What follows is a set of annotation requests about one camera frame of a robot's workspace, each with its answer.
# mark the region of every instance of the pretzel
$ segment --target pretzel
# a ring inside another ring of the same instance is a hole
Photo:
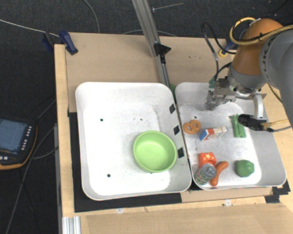
[[[187,134],[193,135],[200,131],[201,123],[198,120],[193,119],[190,120],[190,122],[185,123],[183,128]]]

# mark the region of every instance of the green ball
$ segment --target green ball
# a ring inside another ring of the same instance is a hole
[[[255,171],[254,164],[245,159],[238,161],[236,170],[241,177],[248,177]]]

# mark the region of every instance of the can lid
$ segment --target can lid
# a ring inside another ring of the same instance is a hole
[[[209,163],[206,163],[201,167],[201,172],[204,174],[204,176],[210,179],[215,178],[217,174],[216,168]]]

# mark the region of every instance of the green bowl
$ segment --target green bowl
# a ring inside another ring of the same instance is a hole
[[[174,142],[158,131],[141,133],[133,144],[133,155],[138,165],[151,173],[167,171],[177,160]]]

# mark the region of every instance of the tin can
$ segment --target tin can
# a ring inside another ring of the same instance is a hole
[[[216,168],[212,164],[206,163],[195,172],[194,181],[200,185],[205,185],[209,180],[215,178],[216,174]]]

